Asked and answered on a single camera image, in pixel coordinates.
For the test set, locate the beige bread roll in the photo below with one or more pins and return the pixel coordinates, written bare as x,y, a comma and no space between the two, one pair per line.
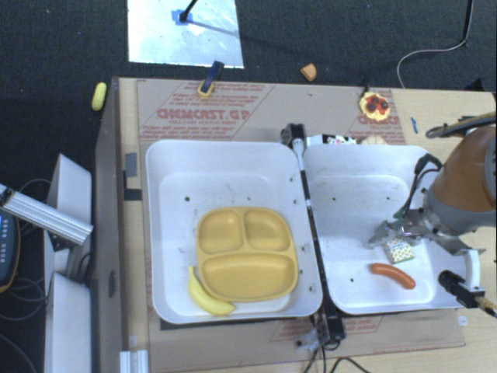
374,140

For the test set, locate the white plastic tray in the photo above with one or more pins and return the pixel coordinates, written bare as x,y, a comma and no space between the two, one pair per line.
349,208
233,177

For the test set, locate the black and white carton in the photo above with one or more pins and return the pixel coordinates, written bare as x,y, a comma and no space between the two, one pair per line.
334,140

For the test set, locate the yellow pizza slice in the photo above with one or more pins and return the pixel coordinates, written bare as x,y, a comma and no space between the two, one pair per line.
373,106

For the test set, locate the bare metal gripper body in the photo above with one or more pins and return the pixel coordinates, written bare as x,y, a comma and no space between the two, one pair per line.
421,220

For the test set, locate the yellow divided plate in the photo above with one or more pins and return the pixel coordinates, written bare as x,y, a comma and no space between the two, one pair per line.
240,259

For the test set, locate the thin black and white rod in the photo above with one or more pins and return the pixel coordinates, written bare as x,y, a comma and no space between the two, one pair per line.
310,212

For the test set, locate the yellow oblong toy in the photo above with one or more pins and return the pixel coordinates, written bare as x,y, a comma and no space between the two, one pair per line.
99,96

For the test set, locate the white packet with yellow print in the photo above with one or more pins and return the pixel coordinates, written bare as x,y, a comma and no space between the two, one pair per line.
398,252

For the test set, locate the brown bread wedge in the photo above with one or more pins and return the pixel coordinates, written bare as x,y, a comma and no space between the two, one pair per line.
309,72

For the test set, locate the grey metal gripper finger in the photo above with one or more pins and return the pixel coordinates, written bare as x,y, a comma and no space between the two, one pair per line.
382,232
412,237

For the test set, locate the black cylinder on white bracket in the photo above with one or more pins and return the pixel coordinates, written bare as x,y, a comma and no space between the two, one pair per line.
460,284

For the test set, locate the orange sausage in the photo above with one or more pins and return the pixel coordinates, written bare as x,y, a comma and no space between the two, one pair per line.
392,275

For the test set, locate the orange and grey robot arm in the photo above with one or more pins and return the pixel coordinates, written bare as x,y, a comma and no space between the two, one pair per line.
464,173

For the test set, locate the brown cardboard board red print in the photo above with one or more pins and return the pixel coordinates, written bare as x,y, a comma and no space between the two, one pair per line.
233,111

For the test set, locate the yellow banana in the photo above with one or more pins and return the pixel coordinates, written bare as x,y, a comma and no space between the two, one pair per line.
202,297

